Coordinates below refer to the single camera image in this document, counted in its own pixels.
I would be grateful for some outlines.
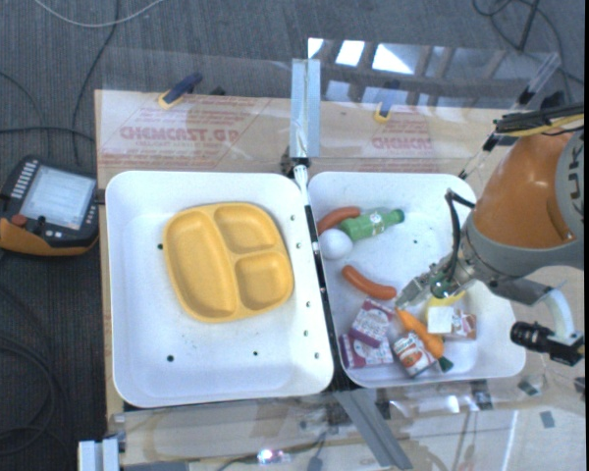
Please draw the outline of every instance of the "white ball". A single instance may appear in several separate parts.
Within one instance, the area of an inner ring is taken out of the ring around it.
[[[353,249],[353,242],[347,234],[338,229],[328,229],[318,237],[321,254],[328,260],[336,260]]]

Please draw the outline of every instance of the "green bottle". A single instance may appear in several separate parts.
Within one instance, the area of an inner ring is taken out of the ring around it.
[[[385,229],[394,224],[403,222],[403,211],[394,209],[389,212],[371,211],[363,213],[356,218],[347,218],[339,224],[339,229],[353,241],[365,237],[381,234]]]

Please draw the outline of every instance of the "sausage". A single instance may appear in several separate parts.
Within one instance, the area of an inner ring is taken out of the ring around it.
[[[360,216],[360,208],[357,206],[345,206],[335,209],[334,211],[330,211],[316,224],[316,233],[321,235],[328,229],[335,227],[342,220],[346,220],[347,218],[356,218],[358,216]]]
[[[379,300],[390,300],[397,296],[397,290],[393,287],[379,285],[360,274],[355,267],[346,265],[342,270],[343,277],[354,287]]]

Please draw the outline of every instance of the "white cable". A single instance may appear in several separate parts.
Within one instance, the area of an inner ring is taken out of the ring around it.
[[[66,18],[65,16],[62,16],[58,12],[54,11],[53,9],[48,7],[46,4],[44,4],[42,1],[40,1],[40,0],[33,0],[33,1],[37,5],[41,6],[45,11],[49,12],[53,16],[59,18],[62,21],[65,21],[66,23],[69,23],[71,25],[82,26],[82,27],[107,27],[107,26],[119,25],[121,23],[126,23],[127,21],[132,20],[133,18],[136,18],[137,16],[145,13],[148,9],[151,9],[152,7],[155,7],[156,5],[166,2],[167,0],[155,0],[154,2],[148,4],[146,7],[144,7],[143,9],[140,9],[139,11],[137,11],[133,14],[130,14],[129,16],[126,16],[125,18],[122,18],[117,21],[111,21],[108,23],[99,23],[99,24],[98,23],[79,23],[78,21],[73,21],[69,18]]]

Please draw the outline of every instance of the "yellow wire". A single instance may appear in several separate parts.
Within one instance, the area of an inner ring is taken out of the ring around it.
[[[552,124],[550,124],[548,126],[540,126],[538,128],[532,128],[530,130],[503,132],[503,134],[505,134],[507,136],[518,136],[518,137],[531,136],[533,134],[538,134],[540,132],[553,130],[553,129],[558,128],[560,126],[570,124],[574,121],[579,121],[580,119],[584,119],[584,118],[585,118],[585,114],[571,115],[569,117],[562,117],[560,119],[556,119]]]

